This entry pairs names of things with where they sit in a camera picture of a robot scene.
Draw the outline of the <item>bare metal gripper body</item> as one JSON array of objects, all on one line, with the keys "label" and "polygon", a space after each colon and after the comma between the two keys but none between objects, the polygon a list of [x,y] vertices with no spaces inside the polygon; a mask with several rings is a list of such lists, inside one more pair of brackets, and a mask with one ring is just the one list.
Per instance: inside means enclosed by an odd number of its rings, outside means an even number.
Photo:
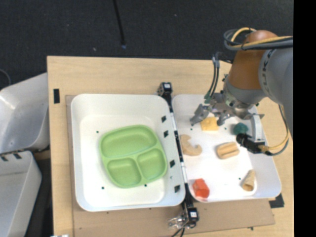
[{"label": "bare metal gripper body", "polygon": [[209,110],[217,118],[222,112],[234,114],[242,120],[250,119],[253,115],[250,109],[264,98],[260,92],[238,93],[237,96],[231,92],[213,93],[208,97]]}]

